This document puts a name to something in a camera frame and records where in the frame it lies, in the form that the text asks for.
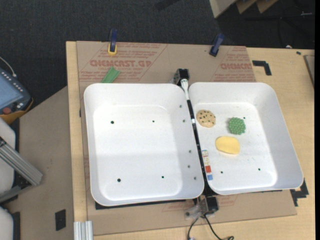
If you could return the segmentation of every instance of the dark background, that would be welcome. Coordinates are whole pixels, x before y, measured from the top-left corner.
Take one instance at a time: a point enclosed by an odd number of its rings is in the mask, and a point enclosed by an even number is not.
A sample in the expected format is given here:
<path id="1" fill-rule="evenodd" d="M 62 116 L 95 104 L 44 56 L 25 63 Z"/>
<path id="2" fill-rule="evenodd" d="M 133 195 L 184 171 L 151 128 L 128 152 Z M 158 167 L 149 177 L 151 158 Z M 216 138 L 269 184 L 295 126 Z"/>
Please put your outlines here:
<path id="1" fill-rule="evenodd" d="M 235 4 L 214 18 L 209 0 L 0 0 L 0 56 L 33 96 L 33 107 L 67 85 L 66 41 L 210 45 L 218 33 L 223 45 L 262 48 L 315 48 L 315 18 L 248 21 L 248 17 L 315 13 L 315 0 L 279 0 L 264 13 L 254 4 L 239 14 Z M 0 61 L 0 67 L 9 71 Z"/>

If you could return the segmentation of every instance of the wooden table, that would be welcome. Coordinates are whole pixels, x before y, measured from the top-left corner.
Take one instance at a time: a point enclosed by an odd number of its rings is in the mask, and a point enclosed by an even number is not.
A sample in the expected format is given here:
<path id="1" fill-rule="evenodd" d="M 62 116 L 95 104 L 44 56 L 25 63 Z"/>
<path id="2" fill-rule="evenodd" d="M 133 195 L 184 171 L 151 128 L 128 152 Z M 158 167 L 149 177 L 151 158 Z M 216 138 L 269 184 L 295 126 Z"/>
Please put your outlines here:
<path id="1" fill-rule="evenodd" d="M 295 151 L 308 187 L 307 198 L 298 200 L 297 215 L 250 221 L 214 224 L 222 238 L 235 236 L 236 240 L 256 239 L 315 239 L 315 91 L 303 55 L 314 55 L 314 50 L 248 48 L 251 60 L 266 61 L 272 75 L 267 76 L 263 67 L 253 67 L 257 82 L 270 85 L 276 92 Z M 69 95 L 71 163 L 73 183 L 74 221 L 88 220 L 82 127 L 79 117 L 80 98 L 78 81 L 77 45 L 66 42 L 67 78 Z M 95 240 L 185 240 L 187 227 L 95 236 Z M 207 225 L 192 228 L 197 240 L 214 239 Z"/>

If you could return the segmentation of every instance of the empty white tray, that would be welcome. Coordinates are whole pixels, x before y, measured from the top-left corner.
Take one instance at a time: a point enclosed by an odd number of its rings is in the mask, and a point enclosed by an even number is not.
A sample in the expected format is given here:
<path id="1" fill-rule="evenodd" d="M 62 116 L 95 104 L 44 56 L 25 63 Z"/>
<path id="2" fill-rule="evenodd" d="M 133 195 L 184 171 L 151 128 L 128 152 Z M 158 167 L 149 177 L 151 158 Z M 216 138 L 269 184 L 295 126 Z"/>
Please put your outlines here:
<path id="1" fill-rule="evenodd" d="M 189 96 L 194 114 L 209 110 L 216 124 L 206 128 L 196 122 L 200 146 L 207 150 L 212 177 L 209 186 L 221 195 L 298 188 L 302 170 L 274 90 L 265 83 L 197 82 Z M 228 121 L 244 120 L 246 130 L 231 134 Z M 220 136 L 232 136 L 240 153 L 216 149 Z"/>
<path id="2" fill-rule="evenodd" d="M 103 206 L 196 198 L 204 179 L 183 90 L 95 83 L 84 92 L 91 193 Z"/>

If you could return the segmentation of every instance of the yellow clip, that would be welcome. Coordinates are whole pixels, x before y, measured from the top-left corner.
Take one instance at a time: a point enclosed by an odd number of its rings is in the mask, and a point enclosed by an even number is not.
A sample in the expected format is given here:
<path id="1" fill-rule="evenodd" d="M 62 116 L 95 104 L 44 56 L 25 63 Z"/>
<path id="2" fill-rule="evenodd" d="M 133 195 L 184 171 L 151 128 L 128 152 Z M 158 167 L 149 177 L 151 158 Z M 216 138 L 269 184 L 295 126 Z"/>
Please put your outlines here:
<path id="1" fill-rule="evenodd" d="M 111 46 L 111 44 L 109 43 L 109 45 L 108 45 L 108 54 L 111 55 L 111 56 L 115 55 L 117 53 L 117 45 L 115 45 L 114 51 L 110 51 L 110 46 Z"/>

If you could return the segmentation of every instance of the red square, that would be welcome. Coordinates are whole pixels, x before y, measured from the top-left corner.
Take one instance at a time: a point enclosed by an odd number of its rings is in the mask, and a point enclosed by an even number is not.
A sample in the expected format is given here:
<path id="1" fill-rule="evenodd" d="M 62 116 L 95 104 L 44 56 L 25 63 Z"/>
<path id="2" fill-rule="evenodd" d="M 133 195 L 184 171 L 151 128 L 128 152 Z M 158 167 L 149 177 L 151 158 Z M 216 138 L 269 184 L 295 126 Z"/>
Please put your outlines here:
<path id="1" fill-rule="evenodd" d="M 210 165 L 207 165 L 207 166 L 205 166 L 204 168 L 205 168 L 205 172 L 206 172 L 206 173 L 211 173 L 211 167 L 210 167 Z"/>

